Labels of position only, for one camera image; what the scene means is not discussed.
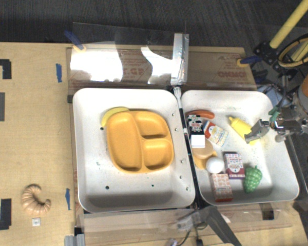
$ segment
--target white container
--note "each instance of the white container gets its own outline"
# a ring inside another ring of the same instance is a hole
[[[258,166],[263,178],[253,193],[243,191],[242,180],[230,180],[234,199],[230,202],[215,202],[209,173],[196,167],[200,192],[205,201],[212,205],[238,205],[249,203],[291,201],[299,194],[299,184],[284,142],[275,142],[277,133],[268,134],[253,146],[242,139],[230,126],[229,116],[239,117],[250,125],[259,119],[269,120],[268,112],[273,108],[270,99],[261,92],[253,91],[207,91],[190,90],[182,95],[184,113],[210,110],[215,114],[212,122],[227,130],[229,135],[222,147],[215,144],[219,157],[223,152],[234,151],[242,156],[243,165]]]
[[[104,113],[114,107],[160,114],[167,122],[175,157],[166,169],[128,174],[112,163],[101,130]],[[91,213],[184,208],[195,199],[177,100],[165,90],[81,89],[73,97],[78,191],[82,207]]]

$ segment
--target yellow bottle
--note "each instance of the yellow bottle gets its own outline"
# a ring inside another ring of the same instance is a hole
[[[244,135],[251,132],[251,126],[243,120],[233,117],[229,117],[231,127],[245,140]],[[256,140],[251,141],[249,144],[253,145]]]

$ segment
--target green fruit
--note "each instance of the green fruit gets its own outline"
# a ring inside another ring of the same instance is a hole
[[[245,169],[244,191],[246,193],[253,192],[262,179],[262,173],[257,166],[255,168]]]

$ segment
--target croissant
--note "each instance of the croissant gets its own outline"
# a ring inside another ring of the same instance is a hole
[[[37,195],[41,192],[38,185],[32,184],[25,188],[22,194],[22,207],[32,215],[46,214],[51,207],[51,201],[47,199],[44,203],[40,202]]]

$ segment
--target red and white box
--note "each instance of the red and white box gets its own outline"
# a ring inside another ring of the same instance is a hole
[[[233,192],[228,174],[212,174],[210,176],[216,202],[232,201]]]
[[[226,173],[230,179],[244,179],[245,170],[243,167],[242,157],[236,152],[224,153]]]

